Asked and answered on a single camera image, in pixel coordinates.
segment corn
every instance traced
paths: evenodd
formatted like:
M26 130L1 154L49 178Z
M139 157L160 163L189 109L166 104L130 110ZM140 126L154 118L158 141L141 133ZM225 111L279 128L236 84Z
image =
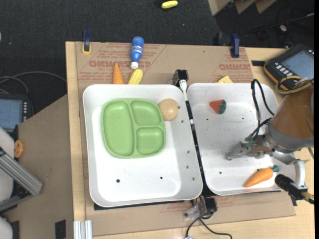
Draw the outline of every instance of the corn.
M178 6L178 2L177 1L168 1L168 2L165 2L161 5L161 8L162 9L170 9L170 8L173 8L173 7L176 7Z
M135 69L131 74L128 84L139 84L143 77L143 71L141 69Z

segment white tray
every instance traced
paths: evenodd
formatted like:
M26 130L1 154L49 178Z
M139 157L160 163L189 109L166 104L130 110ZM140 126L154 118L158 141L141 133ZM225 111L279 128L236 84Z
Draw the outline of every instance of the white tray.
M165 149L151 157L116 158L102 137L103 105L118 98L148 99L156 104L173 98L177 117L165 122ZM88 147L89 188L93 201L115 207L195 199L203 183L182 91L172 85L95 84L83 93Z
M189 86L188 98L192 109L195 130L205 179L209 189L218 195L275 191L280 188L272 179L245 188L257 168L278 165L279 173L295 180L295 167L285 165L269 155L257 159L242 156L227 160L225 154L251 134L257 127L256 108L252 99L250 83L196 83ZM274 112L277 102L273 91L262 85L266 101ZM261 111L261 121L271 117L264 106L260 91L256 85L256 98ZM217 114L209 105L210 101L224 99L226 111Z

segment yellow cheese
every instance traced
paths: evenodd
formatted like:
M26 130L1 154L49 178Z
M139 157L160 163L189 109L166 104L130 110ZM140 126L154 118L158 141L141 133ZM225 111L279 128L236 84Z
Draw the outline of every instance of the yellow cheese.
M218 83L233 83L233 81L229 78L228 75L224 76L223 78L217 81Z

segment green divided plate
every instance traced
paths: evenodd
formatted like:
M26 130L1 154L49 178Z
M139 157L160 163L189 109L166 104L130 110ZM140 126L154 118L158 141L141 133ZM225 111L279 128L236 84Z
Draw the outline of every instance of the green divided plate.
M120 158L149 157L166 145L163 115L145 99L114 99L102 110L102 134L107 150Z

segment carrot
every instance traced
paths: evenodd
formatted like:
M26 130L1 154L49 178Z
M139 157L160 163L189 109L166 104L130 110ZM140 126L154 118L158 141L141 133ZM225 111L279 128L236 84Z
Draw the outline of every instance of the carrot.
M261 183L263 181L267 181L270 178L273 177L274 171L278 172L278 166L274 165L272 168L264 168L260 171L258 171L246 184L245 187L251 187L253 185L256 185L258 183Z
M119 68L119 65L115 63L114 70L113 70L113 84L124 84L123 76L121 73L121 70Z

